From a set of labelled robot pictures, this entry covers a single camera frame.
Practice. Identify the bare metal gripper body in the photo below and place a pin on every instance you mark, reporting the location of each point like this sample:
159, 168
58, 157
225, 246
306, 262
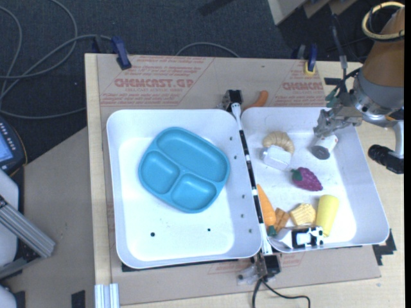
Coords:
350, 112

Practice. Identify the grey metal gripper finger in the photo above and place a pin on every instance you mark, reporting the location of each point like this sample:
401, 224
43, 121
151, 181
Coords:
319, 125
335, 128

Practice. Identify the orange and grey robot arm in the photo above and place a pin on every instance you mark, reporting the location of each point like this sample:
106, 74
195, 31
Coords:
387, 53

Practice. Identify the white and red can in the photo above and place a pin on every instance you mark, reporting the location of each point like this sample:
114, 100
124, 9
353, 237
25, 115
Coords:
324, 146

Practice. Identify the tan croissant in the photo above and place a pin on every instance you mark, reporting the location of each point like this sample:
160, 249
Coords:
279, 138

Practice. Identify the white plastic tray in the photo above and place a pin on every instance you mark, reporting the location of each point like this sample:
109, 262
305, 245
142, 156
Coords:
346, 178
180, 236

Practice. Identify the white plastic bottle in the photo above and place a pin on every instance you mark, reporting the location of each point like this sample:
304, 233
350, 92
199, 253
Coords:
277, 159

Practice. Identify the purple grapes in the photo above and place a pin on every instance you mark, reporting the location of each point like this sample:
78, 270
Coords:
308, 180

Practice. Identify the orange curved sausage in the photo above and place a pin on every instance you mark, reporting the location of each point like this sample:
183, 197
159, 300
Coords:
260, 99

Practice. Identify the thin black and white rod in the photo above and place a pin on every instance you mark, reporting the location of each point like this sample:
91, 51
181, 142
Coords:
248, 165

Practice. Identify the yellow corn cob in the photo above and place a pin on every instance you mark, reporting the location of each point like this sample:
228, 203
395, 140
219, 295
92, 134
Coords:
327, 213

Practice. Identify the yellow bread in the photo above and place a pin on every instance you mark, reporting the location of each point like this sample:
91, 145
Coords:
303, 214

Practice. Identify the orange carrot with green end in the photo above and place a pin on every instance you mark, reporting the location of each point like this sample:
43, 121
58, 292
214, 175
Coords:
267, 207

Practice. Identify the orange waffle biscuit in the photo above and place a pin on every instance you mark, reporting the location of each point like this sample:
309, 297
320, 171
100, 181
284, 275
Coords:
282, 218

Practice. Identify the black and white milk carton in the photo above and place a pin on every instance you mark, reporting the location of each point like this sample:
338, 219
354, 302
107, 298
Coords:
302, 237

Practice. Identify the brown cardboard board red print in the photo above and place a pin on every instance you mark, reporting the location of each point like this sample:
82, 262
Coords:
192, 75

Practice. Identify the blue divided plate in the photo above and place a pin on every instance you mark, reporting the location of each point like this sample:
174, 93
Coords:
183, 168

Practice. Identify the black cylinder on white bracket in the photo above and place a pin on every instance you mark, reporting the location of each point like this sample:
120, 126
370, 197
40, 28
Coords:
387, 159

